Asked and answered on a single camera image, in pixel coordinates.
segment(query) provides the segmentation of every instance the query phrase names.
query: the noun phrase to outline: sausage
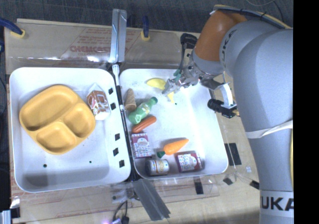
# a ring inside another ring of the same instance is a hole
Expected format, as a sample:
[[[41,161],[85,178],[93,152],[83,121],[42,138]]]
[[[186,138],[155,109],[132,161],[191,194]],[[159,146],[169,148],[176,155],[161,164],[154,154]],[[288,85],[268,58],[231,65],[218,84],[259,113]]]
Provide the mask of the sausage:
[[[144,128],[148,127],[149,125],[152,125],[156,121],[157,121],[157,119],[155,116],[150,116],[148,118],[145,118],[139,124],[133,126],[132,133],[134,133],[134,134],[139,133]]]

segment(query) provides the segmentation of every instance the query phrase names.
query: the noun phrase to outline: orange plate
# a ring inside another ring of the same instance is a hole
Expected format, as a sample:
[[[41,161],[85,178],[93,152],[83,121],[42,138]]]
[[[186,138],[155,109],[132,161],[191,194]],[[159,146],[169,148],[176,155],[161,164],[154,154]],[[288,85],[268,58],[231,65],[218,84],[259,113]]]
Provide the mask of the orange plate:
[[[30,99],[21,108],[19,120],[41,148],[56,155],[76,147],[95,128],[89,107],[64,85],[52,86]]]

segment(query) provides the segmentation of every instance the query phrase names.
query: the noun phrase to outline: white tray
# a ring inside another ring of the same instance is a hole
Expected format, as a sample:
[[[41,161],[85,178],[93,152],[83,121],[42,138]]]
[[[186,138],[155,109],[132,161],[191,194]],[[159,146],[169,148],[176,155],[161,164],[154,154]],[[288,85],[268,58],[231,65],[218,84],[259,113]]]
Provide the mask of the white tray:
[[[116,108],[106,120],[97,120],[92,134],[71,151],[62,155],[45,152],[20,125],[21,107],[44,89],[63,84],[86,101],[94,83],[106,92],[109,103]],[[87,68],[19,68],[12,72],[9,85],[14,176],[21,189],[45,192],[118,183],[128,178],[128,148],[114,79],[108,72]]]
[[[158,159],[156,151],[162,150],[165,143],[176,138],[188,138],[189,142],[180,151],[196,151],[205,167],[201,171],[179,173],[174,156],[165,155],[162,159],[167,159],[169,162],[167,175],[148,176],[145,172],[146,159],[134,159],[135,169],[139,175],[147,179],[223,173],[228,167],[228,157],[216,114],[207,107],[208,100],[211,98],[208,89],[200,84],[187,89],[182,88],[180,92],[174,94],[176,104],[173,104],[161,94],[160,89],[146,84],[146,81],[152,78],[161,78],[166,81],[172,78],[174,72],[175,70],[171,69],[127,69],[123,71],[120,75],[123,100],[129,88],[133,89],[135,93],[137,105],[151,97],[158,99],[158,103],[153,106],[150,113],[157,118],[157,121],[144,129],[153,150],[153,159]],[[133,124],[128,119],[126,120],[128,130],[132,131]]]

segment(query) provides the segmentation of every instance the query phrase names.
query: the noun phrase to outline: white band on robot arm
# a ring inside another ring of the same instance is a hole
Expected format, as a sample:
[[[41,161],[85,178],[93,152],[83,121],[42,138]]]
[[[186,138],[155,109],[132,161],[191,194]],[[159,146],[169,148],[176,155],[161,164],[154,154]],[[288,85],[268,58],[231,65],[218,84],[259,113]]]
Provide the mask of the white band on robot arm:
[[[277,132],[279,130],[287,129],[287,128],[293,128],[293,120],[290,120],[288,122],[282,123],[278,126],[272,127],[272,128],[267,128],[267,129],[262,129],[258,131],[252,131],[252,132],[246,132],[246,136],[249,139],[252,138],[261,138],[267,134],[271,134],[274,132]]]

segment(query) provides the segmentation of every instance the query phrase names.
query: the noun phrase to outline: tin can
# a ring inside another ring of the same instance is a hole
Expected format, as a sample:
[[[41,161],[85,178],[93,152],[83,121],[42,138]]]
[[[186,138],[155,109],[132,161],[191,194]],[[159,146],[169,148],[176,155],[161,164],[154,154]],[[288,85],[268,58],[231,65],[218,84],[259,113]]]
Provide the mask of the tin can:
[[[149,176],[166,175],[169,172],[169,164],[166,159],[163,160],[147,160],[145,162],[145,171]]]

